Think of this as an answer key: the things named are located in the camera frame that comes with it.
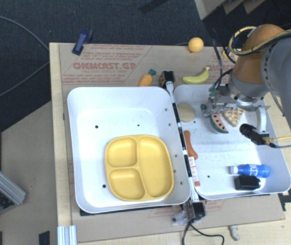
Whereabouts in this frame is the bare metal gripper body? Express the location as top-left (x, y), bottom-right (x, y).
top-left (213, 84), bottom-right (263, 112)

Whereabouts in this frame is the watermelon slice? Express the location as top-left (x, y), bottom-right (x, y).
top-left (209, 113), bottom-right (229, 134)

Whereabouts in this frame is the beige pizza slice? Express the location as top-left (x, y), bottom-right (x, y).
top-left (222, 107), bottom-right (245, 128)

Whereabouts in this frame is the beige round biscuit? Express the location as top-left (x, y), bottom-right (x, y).
top-left (177, 102), bottom-right (196, 123)

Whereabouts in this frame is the yellow banana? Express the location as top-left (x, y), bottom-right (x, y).
top-left (182, 66), bottom-right (210, 85)

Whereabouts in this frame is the thin black and white rod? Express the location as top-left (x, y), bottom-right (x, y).
top-left (166, 81), bottom-right (200, 203)

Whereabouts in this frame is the orange sausage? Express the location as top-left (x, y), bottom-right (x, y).
top-left (183, 130), bottom-right (199, 161)

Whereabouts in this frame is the white plastic tray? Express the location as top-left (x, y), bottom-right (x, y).
top-left (172, 84), bottom-right (291, 201)
top-left (67, 86), bottom-right (192, 214)

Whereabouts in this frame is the yellow ball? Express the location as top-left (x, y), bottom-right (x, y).
top-left (188, 37), bottom-right (204, 54)

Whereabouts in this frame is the red and white packet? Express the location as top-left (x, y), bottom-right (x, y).
top-left (188, 156), bottom-right (202, 188)

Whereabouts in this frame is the blue bottle white cap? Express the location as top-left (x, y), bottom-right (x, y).
top-left (229, 163), bottom-right (271, 179)

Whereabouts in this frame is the orange carrot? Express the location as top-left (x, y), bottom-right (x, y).
top-left (138, 68), bottom-right (157, 87)

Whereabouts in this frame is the yellow divided plate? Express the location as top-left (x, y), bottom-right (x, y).
top-left (104, 134), bottom-right (175, 202)

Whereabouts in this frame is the black box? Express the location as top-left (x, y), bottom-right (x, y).
top-left (234, 175), bottom-right (261, 191)

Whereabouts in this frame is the brown cardboard board red print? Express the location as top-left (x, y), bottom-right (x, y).
top-left (48, 42), bottom-right (286, 243)

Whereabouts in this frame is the black cylinder on white bracket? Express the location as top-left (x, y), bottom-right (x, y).
top-left (239, 105), bottom-right (271, 146)

